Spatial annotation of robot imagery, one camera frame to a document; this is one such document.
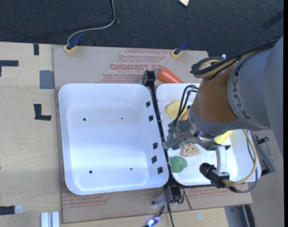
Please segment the white triangle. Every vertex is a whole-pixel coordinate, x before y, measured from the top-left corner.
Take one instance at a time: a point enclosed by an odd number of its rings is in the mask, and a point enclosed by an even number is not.
[[[185,7],[188,6],[189,0],[179,0],[181,4],[183,4]]]

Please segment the wooden table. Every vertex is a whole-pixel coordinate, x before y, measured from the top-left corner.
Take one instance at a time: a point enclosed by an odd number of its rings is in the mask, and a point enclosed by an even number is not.
[[[18,60],[2,67],[0,77],[0,206],[22,206],[23,212],[0,216],[0,227],[40,226],[40,213],[61,213],[59,156],[54,89],[40,89],[39,71],[53,71],[52,45],[0,42],[0,60]],[[35,120],[34,104],[50,121]],[[202,219],[196,218],[200,213]],[[68,227],[144,226],[152,216],[107,219]],[[157,226],[171,226],[168,214]],[[224,208],[173,213],[176,227],[227,227]]]

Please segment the white cable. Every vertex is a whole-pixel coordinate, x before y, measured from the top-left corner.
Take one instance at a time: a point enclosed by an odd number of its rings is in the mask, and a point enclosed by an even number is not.
[[[85,32],[85,31],[90,31],[90,30],[104,29],[104,28],[110,27],[110,26],[116,21],[113,0],[111,0],[111,4],[112,4],[112,11],[113,11],[113,21],[112,21],[110,24],[108,24],[108,25],[106,25],[106,26],[104,26],[104,27],[89,28],[89,29],[84,29],[84,30],[77,31],[77,32],[75,32],[74,34],[72,34],[72,35],[68,38],[67,44],[69,44],[69,40],[70,40],[73,36],[75,36],[76,34],[78,34],[78,33]]]

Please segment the cardboard sheet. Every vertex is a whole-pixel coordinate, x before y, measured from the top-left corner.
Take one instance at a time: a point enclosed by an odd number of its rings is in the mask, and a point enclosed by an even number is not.
[[[199,83],[200,80],[189,71],[194,63],[207,56],[205,51],[182,51],[179,57],[173,58],[170,50],[82,46],[68,54],[63,46],[53,47],[63,223],[157,214],[160,208],[152,208],[150,199],[160,195],[163,188],[86,196],[71,193],[64,179],[58,102],[60,88],[68,83],[138,83],[144,71],[154,70],[157,74],[163,67],[170,69],[184,83]],[[236,194],[215,187],[189,188],[185,192],[187,201],[172,206],[172,211],[252,203],[249,193]]]

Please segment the blue clamp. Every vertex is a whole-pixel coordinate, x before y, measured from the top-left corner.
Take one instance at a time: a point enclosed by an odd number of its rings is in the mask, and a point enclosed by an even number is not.
[[[189,46],[189,41],[185,41],[184,43],[182,43],[179,47],[171,51],[172,57],[174,58],[178,57],[180,53],[182,52],[182,50],[186,49],[188,46]]]
[[[76,45],[78,45],[84,39],[85,39],[85,35],[83,35],[83,34],[77,36],[71,43],[69,43],[68,45],[66,45],[64,47],[64,51],[67,52],[67,53],[72,52],[73,50],[75,50]]]

